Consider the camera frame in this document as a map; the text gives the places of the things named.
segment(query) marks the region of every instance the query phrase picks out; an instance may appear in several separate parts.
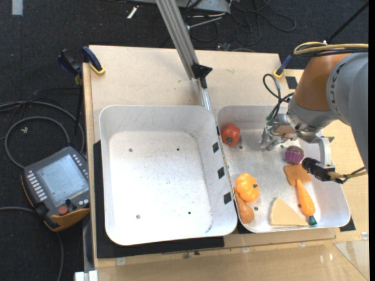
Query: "wooden tabletop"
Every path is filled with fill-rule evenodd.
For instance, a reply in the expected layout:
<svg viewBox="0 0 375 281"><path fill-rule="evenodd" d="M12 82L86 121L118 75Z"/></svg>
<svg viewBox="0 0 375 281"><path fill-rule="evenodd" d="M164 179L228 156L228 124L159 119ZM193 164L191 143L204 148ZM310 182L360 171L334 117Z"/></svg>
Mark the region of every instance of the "wooden tabletop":
<svg viewBox="0 0 375 281"><path fill-rule="evenodd" d="M88 166L90 171L94 267L99 280L366 280L369 275L368 176L342 188L355 229L321 228L224 237L225 247L126 258L96 257L93 144L100 140L98 116L109 105L200 105L199 90L190 81L175 49L90 46L105 73L96 75L83 64ZM196 51L200 64L213 68L207 76L213 114L226 105L275 105L264 87L264 74L280 65L271 53ZM287 70L298 81L302 70ZM284 96L290 92L280 79ZM349 126L336 121L324 129L334 136L332 159L337 172L363 166Z"/></svg>

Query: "black floor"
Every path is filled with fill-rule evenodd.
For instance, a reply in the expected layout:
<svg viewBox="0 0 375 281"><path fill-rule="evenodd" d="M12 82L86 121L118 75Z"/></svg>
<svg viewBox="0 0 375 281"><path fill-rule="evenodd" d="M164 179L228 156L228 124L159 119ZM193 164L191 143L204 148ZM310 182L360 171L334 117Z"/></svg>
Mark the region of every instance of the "black floor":
<svg viewBox="0 0 375 281"><path fill-rule="evenodd" d="M192 29L192 42L195 49L214 50L221 44L227 50L242 48L278 53L283 60L301 43L328 39L367 1L241 0L232 4L232 16L226 15L215 24ZM134 17L126 19L135 5L139 8ZM213 14L181 10L189 25ZM25 101L39 91L33 98L59 103L75 115L78 87L74 76L66 73L57 62L63 49L68 49L82 62L81 48L89 44L142 47L173 47L173 44L153 4L115 0L23 0L23 15L11 13L12 0L0 0L0 207L30 208L21 186L21 168L5 153L7 130L22 118L53 116L69 128L78 146L81 140L73 136L72 120L59 112L33 104L17 109L2 105ZM206 17L190 18L197 14ZM368 7L332 40L332 43L368 42ZM294 58L289 68L304 68L307 61ZM25 127L28 127L27 133L21 130ZM23 165L49 156L65 145L64 137L48 122L25 122L9 137L12 156ZM73 280L74 272L84 269L81 224L60 235L64 247L61 280ZM1 281L56 280L59 266L57 236L36 215L25 211L0 211Z"/></svg>

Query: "yellow cheese slice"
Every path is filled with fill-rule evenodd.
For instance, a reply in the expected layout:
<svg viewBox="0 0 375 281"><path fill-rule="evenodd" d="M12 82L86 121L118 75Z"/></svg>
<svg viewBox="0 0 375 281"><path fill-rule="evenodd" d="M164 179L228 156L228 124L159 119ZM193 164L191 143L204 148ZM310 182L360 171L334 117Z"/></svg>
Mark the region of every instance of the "yellow cheese slice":
<svg viewBox="0 0 375 281"><path fill-rule="evenodd" d="M309 224L299 216L284 200L276 198L270 213L271 225L308 226Z"/></svg>

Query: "orange toy cookie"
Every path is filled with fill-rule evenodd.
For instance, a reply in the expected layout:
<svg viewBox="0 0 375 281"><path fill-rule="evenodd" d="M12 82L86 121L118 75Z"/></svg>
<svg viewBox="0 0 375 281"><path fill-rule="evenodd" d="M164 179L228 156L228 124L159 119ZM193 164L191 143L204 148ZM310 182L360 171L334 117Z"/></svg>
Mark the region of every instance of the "orange toy cookie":
<svg viewBox="0 0 375 281"><path fill-rule="evenodd" d="M296 186L297 179L300 179L302 183L311 181L309 173L302 167L302 164L292 166L284 166L284 172L287 175L287 179L290 185Z"/></svg>

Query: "robotic hand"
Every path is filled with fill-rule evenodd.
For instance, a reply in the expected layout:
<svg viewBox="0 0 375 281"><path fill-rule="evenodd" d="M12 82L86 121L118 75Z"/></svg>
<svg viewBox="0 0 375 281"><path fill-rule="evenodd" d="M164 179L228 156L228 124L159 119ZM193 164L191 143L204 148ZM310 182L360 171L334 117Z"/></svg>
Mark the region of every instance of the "robotic hand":
<svg viewBox="0 0 375 281"><path fill-rule="evenodd" d="M339 119L351 126L367 172L369 54L332 53L313 57L289 101L286 114L278 114L263 130L261 147L272 150L287 140L300 138L318 143L320 161L305 158L302 166L322 181L334 180L335 167L330 156L333 138L319 136L322 128Z"/></svg>

